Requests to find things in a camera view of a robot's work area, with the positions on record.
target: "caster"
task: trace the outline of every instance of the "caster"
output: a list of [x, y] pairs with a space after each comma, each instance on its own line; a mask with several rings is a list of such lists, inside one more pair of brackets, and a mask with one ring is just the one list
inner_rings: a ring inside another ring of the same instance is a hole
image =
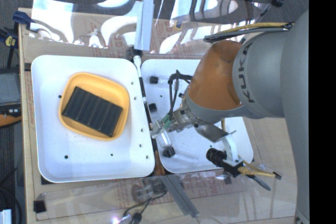
[[284, 4], [285, 0], [272, 0], [272, 5], [276, 7], [281, 7]]

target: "orange plate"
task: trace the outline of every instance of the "orange plate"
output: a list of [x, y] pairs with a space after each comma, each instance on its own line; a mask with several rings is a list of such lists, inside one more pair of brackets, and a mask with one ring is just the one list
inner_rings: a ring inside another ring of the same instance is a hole
[[[112, 137], [108, 137], [101, 132], [98, 132], [90, 127], [87, 127], [77, 121], [74, 121], [62, 115], [62, 111], [66, 107], [76, 86], [122, 107], [122, 112], [114, 129]], [[112, 80], [85, 72], [76, 73], [69, 79], [60, 100], [61, 102], [58, 110], [58, 115], [61, 123], [66, 128], [76, 133], [100, 140], [110, 141], [118, 138], [124, 130], [130, 106], [130, 97], [127, 90], [122, 85], [115, 83]]]

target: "black clamp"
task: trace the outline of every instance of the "black clamp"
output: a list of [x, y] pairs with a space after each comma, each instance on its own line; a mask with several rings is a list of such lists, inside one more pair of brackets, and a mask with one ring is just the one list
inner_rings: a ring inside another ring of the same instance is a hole
[[24, 12], [16, 11], [13, 14], [14, 27], [13, 29], [9, 29], [4, 27], [4, 29], [0, 29], [0, 41], [5, 43], [7, 47], [9, 47], [9, 56], [7, 61], [7, 68], [11, 68], [12, 58], [14, 49], [18, 49], [18, 26], [19, 24], [27, 25], [26, 29], [30, 29], [30, 23], [34, 23], [34, 21]]

